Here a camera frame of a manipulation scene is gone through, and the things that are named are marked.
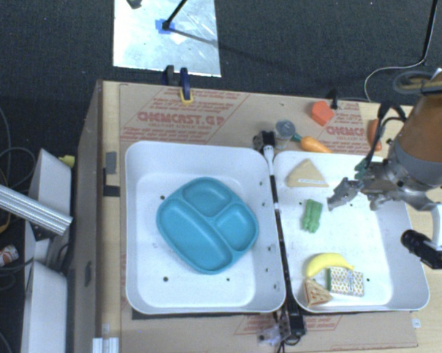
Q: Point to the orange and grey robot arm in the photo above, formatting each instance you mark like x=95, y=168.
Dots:
x=428, y=122

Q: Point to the orange carrot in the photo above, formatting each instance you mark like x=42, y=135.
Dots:
x=314, y=144

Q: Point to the black cylinder on white bracket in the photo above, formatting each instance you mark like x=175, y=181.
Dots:
x=421, y=246

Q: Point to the blue divided plate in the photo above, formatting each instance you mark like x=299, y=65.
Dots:
x=204, y=230

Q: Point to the small yellow toy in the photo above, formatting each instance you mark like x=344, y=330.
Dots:
x=67, y=161

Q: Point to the yellow banana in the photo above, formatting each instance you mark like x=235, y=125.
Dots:
x=325, y=261

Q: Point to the orange sausage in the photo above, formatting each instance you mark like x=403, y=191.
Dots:
x=373, y=133

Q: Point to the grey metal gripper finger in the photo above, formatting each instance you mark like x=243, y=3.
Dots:
x=342, y=195
x=378, y=202

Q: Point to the brown cardboard board red print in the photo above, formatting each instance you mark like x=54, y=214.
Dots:
x=216, y=113

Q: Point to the small red and white can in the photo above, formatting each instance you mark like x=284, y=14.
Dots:
x=6, y=255

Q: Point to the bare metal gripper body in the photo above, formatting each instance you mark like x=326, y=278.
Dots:
x=387, y=183

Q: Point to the thin black and white rod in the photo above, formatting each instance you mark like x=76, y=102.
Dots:
x=279, y=218

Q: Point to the orange house-shaped block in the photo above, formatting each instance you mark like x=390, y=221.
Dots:
x=323, y=112

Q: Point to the pizza slice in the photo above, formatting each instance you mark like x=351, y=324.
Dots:
x=316, y=295

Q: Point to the green asparagus bundle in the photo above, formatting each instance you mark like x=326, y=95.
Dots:
x=311, y=216

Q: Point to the beige triangular sandwich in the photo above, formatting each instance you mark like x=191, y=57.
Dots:
x=307, y=176

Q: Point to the white plastic tray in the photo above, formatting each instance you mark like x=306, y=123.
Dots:
x=143, y=278
x=350, y=232

